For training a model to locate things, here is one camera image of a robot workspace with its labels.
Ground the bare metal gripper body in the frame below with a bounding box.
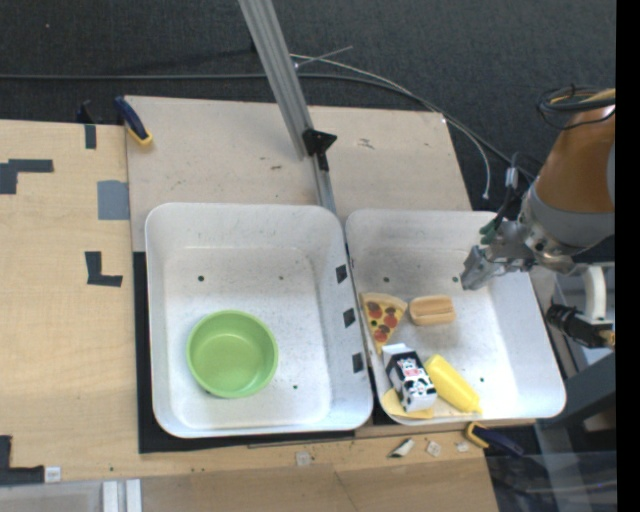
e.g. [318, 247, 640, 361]
[481, 218, 592, 275]

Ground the tan bread bun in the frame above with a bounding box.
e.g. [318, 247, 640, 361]
[407, 294, 458, 328]

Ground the white plastic tray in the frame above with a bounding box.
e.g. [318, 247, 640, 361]
[344, 208, 568, 427]
[144, 201, 375, 440]

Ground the pizza slice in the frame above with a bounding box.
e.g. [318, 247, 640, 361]
[358, 291, 409, 358]

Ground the yellow mustard bottle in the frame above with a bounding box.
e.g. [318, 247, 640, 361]
[423, 353, 484, 416]

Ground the cow print milk carton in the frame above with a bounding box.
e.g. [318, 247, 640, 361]
[380, 342, 439, 415]

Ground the yellow flat cheese slice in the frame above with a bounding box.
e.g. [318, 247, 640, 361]
[381, 386, 436, 421]

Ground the green bowl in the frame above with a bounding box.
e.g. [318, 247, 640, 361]
[185, 309, 280, 400]

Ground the pale wood board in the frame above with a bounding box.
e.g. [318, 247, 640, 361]
[123, 94, 537, 442]

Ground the black cylinder on white bracket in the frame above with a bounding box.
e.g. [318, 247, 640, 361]
[545, 264, 616, 350]

